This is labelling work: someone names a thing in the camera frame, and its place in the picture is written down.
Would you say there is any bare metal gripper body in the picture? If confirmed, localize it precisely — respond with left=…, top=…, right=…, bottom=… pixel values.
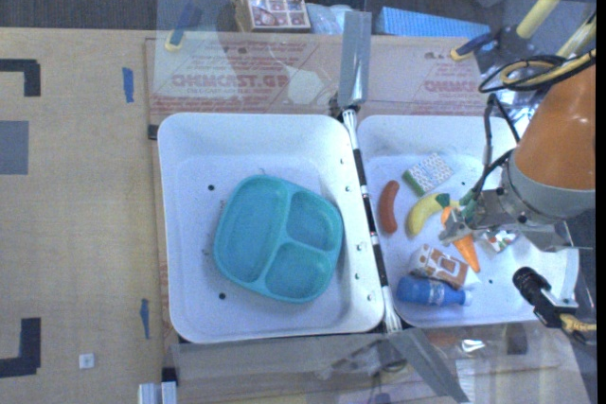
left=465, top=187, right=529, bottom=233

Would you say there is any orange carrot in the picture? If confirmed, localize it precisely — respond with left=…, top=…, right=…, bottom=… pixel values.
left=435, top=192, right=482, bottom=274

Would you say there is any small white packet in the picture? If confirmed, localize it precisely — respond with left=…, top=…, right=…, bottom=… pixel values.
left=479, top=229, right=518, bottom=255

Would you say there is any brown and white carton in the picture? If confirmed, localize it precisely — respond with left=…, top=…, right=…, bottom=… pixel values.
left=408, top=243, right=471, bottom=290

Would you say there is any yellow banana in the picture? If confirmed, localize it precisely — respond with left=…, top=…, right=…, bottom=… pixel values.
left=405, top=192, right=461, bottom=238

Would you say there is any green and white patterned carton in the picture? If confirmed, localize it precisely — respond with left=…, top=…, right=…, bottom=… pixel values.
left=401, top=151, right=455, bottom=198

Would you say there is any blue bottle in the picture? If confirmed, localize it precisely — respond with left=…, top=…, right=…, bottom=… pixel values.
left=395, top=274, right=474, bottom=308

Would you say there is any red-brown toy sausage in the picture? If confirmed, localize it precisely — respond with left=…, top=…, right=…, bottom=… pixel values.
left=378, top=179, right=401, bottom=235

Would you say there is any white plastic tray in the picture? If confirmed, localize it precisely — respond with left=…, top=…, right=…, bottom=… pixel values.
left=156, top=112, right=386, bottom=344
left=355, top=114, right=581, bottom=329

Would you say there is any teal divided plate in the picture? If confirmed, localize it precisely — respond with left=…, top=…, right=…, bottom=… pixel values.
left=212, top=174, right=345, bottom=305

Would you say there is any blue foam block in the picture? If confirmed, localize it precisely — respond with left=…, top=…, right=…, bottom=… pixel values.
left=380, top=6, right=492, bottom=40

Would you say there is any printed picture box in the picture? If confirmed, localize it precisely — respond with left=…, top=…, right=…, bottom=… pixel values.
left=234, top=0, right=312, bottom=34

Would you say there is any brown cardboard board red print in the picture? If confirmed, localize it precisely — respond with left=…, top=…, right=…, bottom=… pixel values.
left=144, top=35, right=526, bottom=346

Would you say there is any black cylinder on white bracket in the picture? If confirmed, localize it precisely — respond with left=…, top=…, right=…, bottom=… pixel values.
left=511, top=221, right=582, bottom=328

